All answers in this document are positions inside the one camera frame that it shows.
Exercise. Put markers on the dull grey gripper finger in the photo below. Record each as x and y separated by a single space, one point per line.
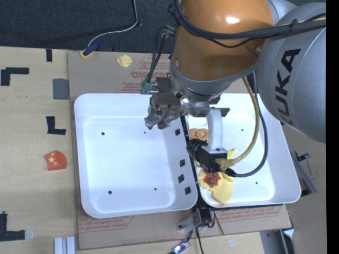
151 121
167 119

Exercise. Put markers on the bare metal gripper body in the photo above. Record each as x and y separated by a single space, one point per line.
169 99

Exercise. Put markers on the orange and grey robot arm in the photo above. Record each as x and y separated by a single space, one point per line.
225 36

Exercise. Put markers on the orange toy pretzel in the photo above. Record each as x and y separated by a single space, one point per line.
196 134

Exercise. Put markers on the white plastic tray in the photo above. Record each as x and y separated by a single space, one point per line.
265 168
127 163

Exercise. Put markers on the yellow crinkled toy food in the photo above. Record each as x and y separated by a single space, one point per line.
124 60

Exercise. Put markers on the thin black rod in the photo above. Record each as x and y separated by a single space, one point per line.
195 173

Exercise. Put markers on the brown cardboard board red print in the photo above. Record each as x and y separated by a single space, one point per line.
106 75

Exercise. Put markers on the small yellow flat piece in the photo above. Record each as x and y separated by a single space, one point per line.
232 153

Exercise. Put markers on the yellow pizza slice red topping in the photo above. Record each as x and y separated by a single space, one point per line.
208 181

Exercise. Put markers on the yellow toy wedge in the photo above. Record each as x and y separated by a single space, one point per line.
225 192

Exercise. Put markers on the orange wedge with yellow stars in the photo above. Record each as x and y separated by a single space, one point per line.
56 161

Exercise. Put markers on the black cylinder on white bracket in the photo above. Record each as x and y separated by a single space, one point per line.
215 134

